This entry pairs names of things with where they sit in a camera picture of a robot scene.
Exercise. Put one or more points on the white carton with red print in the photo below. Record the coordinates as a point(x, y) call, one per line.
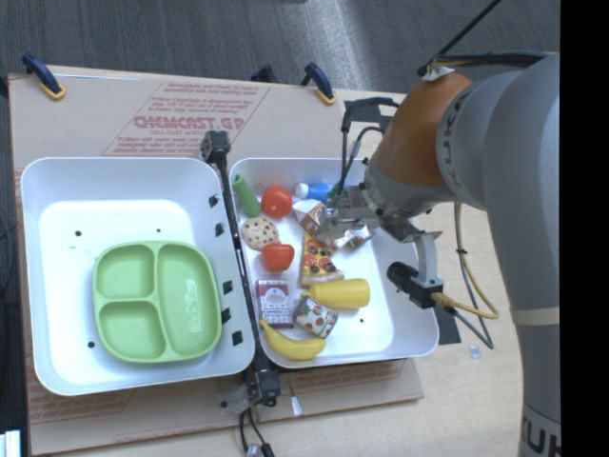
point(354, 243)

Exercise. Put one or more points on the white plastic tray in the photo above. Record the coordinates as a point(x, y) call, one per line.
point(376, 293)
point(62, 193)

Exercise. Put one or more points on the thin black and white rod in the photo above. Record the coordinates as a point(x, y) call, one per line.
point(233, 222)

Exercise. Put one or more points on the green cylinder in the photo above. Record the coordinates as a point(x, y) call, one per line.
point(246, 196)

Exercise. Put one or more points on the pizza slice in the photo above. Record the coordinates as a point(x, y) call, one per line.
point(316, 264)

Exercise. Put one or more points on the blue and white bottle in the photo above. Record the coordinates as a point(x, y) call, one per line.
point(318, 191)

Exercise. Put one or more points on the white can with strawberry print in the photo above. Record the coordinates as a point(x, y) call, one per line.
point(315, 317)

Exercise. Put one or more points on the yellow mustard bottle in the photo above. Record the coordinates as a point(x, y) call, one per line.
point(345, 293)

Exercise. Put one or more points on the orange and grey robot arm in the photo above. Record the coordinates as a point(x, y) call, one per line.
point(504, 160)

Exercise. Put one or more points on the black cylinder on white bracket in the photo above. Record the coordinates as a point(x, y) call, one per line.
point(418, 286)

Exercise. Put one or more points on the brown cardboard board red print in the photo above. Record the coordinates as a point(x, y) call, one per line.
point(95, 117)

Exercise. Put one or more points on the red and white packet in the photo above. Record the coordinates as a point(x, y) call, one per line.
point(274, 303)

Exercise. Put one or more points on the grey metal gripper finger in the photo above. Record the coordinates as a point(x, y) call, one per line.
point(328, 230)
point(353, 232)

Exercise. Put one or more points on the yellow banana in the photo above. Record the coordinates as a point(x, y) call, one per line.
point(295, 348)

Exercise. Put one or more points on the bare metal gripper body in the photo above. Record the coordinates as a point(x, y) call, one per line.
point(356, 205)

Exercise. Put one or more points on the brown and white carton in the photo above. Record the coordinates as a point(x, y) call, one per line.
point(308, 214)

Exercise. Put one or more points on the brown chocolate chip biscuit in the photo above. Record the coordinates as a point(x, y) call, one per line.
point(259, 232)

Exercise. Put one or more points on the red pepper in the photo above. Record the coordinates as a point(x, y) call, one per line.
point(277, 256)

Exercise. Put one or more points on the red tomato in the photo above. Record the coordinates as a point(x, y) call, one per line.
point(276, 202)

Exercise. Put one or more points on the green divided plate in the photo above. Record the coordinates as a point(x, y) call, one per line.
point(183, 298)

